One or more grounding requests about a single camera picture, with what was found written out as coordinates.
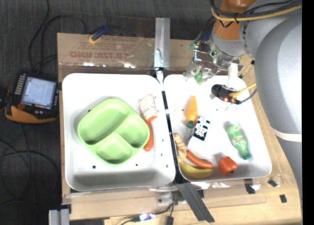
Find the green bottle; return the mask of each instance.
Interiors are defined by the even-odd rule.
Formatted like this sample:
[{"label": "green bottle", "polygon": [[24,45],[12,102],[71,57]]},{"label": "green bottle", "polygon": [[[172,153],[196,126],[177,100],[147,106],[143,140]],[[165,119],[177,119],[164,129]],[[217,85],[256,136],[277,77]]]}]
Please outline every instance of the green bottle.
[{"label": "green bottle", "polygon": [[235,148],[240,152],[241,157],[244,160],[247,160],[251,157],[251,154],[247,150],[247,142],[237,125],[229,126],[227,129],[227,133],[235,146]]}]

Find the red bell pepper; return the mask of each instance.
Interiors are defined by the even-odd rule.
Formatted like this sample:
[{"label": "red bell pepper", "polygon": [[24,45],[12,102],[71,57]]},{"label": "red bell pepper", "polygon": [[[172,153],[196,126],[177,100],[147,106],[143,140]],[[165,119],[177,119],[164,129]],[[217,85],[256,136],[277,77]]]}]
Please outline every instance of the red bell pepper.
[{"label": "red bell pepper", "polygon": [[237,169],[237,163],[234,162],[229,156],[226,156],[225,158],[220,159],[218,162],[218,166],[221,172],[225,175],[228,175],[229,173],[233,173],[234,170]]}]

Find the orange carrot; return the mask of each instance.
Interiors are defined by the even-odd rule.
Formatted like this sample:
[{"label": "orange carrot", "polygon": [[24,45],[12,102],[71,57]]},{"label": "orange carrot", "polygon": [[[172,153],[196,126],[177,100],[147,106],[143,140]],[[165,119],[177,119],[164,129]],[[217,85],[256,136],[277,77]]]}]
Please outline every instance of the orange carrot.
[{"label": "orange carrot", "polygon": [[147,143],[144,145],[144,150],[149,152],[153,147],[154,134],[153,134],[153,130],[152,130],[150,123],[146,122],[146,124],[147,124],[148,129],[149,129],[149,139],[148,139]]},{"label": "orange carrot", "polygon": [[198,117],[198,113],[197,113],[196,97],[192,96],[191,101],[186,111],[186,119],[188,121],[186,126],[188,128],[193,128],[194,122],[197,120],[197,117]]},{"label": "orange carrot", "polygon": [[200,168],[212,168],[212,162],[202,160],[196,157],[190,150],[186,151],[186,158],[192,162],[193,164],[197,165]]}]

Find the button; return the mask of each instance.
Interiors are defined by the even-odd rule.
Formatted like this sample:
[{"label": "button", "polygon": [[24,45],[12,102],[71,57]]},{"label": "button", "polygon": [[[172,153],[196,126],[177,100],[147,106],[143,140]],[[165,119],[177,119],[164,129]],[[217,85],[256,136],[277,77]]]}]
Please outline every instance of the button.
[{"label": "button", "polygon": [[25,109],[25,104],[18,104],[17,108],[20,110],[24,110]]}]

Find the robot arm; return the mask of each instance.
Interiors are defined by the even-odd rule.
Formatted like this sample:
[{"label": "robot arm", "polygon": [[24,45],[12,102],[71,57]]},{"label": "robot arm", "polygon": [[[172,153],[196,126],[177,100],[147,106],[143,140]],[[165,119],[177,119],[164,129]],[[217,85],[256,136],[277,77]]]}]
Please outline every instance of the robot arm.
[{"label": "robot arm", "polygon": [[186,78],[205,82],[244,54],[255,62],[257,90],[270,126],[302,194],[302,0],[209,0],[216,18],[204,42],[195,42]]}]

